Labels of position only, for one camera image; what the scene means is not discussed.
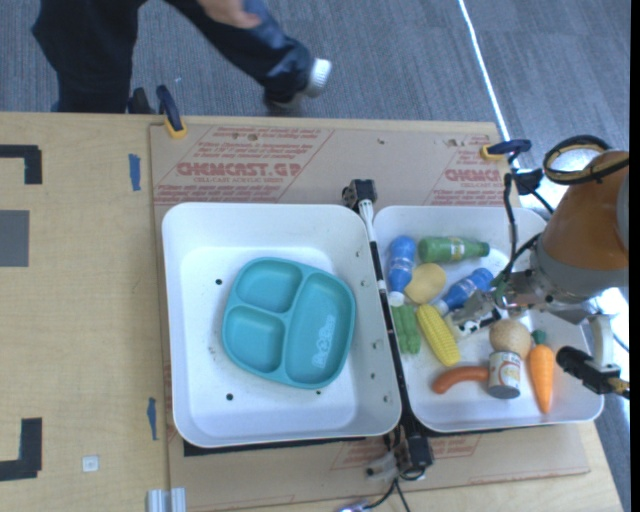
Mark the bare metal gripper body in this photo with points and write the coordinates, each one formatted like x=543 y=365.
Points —
x=525 y=291

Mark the tan round bread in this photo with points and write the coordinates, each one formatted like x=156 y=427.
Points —
x=510 y=336

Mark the yellow corn cob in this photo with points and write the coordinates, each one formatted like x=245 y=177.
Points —
x=439 y=334

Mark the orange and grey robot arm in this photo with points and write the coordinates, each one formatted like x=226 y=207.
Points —
x=585 y=235

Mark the white plastic tray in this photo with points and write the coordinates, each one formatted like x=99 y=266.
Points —
x=200 y=320
x=470 y=407

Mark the small white labelled can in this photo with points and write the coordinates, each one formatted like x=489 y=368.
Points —
x=504 y=375

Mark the green bottle yellow label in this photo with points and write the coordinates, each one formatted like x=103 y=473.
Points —
x=445 y=249

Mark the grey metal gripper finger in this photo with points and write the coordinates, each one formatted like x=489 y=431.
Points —
x=467 y=310
x=484 y=299

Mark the orange carrot green top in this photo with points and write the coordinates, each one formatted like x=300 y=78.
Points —
x=542 y=372

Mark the green beans bundle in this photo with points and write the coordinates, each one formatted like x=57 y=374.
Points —
x=406 y=330

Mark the brown cardboard board red print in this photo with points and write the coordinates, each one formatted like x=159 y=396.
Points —
x=310 y=160

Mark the orange sausage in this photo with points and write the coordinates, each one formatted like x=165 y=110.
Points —
x=457 y=378

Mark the person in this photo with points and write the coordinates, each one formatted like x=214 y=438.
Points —
x=90 y=55

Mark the black and white carton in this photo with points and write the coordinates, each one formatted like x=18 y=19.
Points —
x=467 y=330

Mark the blue divided plate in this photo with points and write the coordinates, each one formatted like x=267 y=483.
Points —
x=290 y=322

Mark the black cylinder on white bracket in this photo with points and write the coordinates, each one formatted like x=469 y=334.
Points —
x=585 y=367

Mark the person's hand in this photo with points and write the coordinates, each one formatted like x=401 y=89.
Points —
x=230 y=14

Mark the blue bottle white cap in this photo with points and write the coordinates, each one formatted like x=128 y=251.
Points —
x=401 y=265
x=465 y=289

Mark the thin black and white rod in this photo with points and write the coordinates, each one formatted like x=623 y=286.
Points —
x=384 y=295

